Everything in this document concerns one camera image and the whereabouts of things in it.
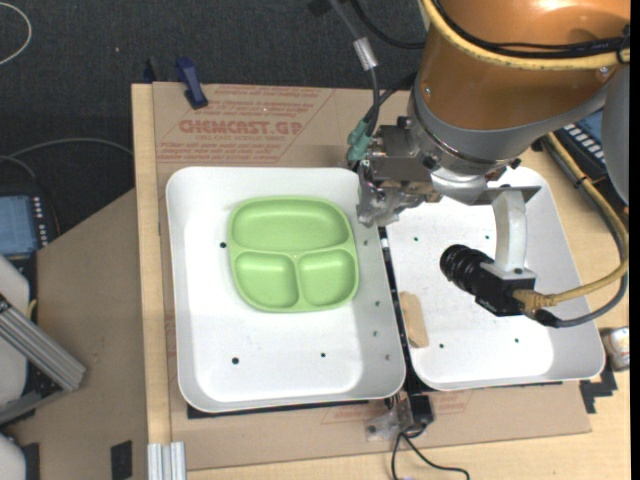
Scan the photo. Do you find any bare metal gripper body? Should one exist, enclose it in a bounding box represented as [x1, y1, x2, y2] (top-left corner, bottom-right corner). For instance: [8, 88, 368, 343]
[356, 116, 507, 229]

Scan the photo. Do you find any green divided plate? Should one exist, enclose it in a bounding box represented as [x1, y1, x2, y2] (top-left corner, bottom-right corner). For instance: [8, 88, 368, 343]
[227, 195, 362, 315]

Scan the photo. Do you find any brown cardboard board red print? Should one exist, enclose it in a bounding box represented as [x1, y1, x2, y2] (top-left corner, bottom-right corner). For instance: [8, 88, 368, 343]
[152, 81, 594, 472]

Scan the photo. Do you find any tan biscuit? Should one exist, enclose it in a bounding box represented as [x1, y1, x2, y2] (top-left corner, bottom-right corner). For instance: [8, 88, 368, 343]
[398, 290, 431, 349]

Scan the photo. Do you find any white plastic tray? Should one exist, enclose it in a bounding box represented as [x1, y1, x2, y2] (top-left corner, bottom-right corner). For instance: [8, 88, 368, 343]
[384, 164, 608, 392]
[164, 165, 408, 414]

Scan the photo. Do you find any small silver can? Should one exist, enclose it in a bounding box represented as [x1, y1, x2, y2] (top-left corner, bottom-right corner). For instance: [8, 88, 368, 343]
[599, 326, 631, 372]

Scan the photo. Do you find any black cylinder on white bracket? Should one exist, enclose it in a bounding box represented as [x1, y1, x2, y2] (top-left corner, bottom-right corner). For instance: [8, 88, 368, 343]
[439, 184, 544, 319]

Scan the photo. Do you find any black block with thin wires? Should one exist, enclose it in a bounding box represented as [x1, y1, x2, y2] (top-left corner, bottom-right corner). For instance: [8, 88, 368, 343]
[407, 392, 436, 427]

